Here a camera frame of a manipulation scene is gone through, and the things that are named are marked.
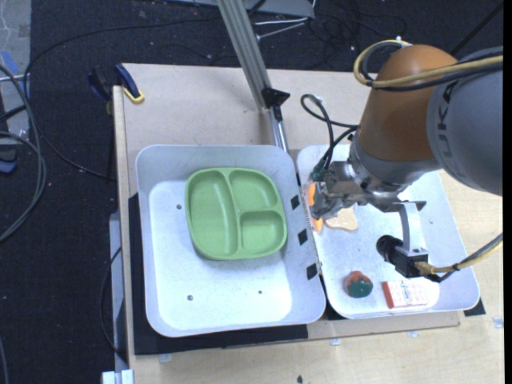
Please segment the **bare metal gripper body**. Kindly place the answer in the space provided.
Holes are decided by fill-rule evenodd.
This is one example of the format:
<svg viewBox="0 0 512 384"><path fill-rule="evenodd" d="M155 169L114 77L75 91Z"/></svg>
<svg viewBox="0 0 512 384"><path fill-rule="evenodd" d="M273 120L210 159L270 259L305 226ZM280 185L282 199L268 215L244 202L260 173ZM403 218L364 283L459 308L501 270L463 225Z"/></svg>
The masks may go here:
<svg viewBox="0 0 512 384"><path fill-rule="evenodd" d="M330 198L336 198L339 210L355 204L370 204L382 212L399 202L398 195L404 191L404 184L387 182L373 175L359 162L347 160L332 162L325 174Z"/></svg>

